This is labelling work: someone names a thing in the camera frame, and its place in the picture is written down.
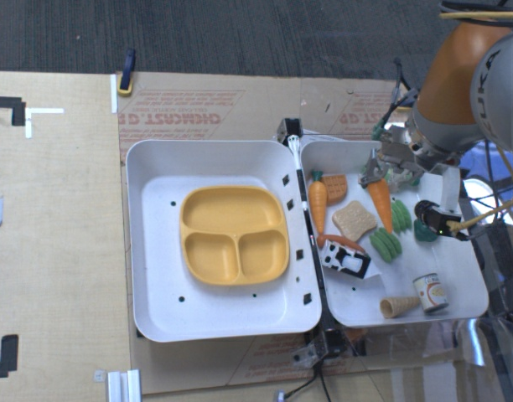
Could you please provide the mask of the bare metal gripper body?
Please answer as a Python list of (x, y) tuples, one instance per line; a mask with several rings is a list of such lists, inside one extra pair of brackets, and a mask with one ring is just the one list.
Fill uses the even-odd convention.
[(454, 166), (454, 154), (432, 144), (415, 127), (391, 126), (380, 141), (380, 159), (402, 170), (431, 173), (442, 166)]

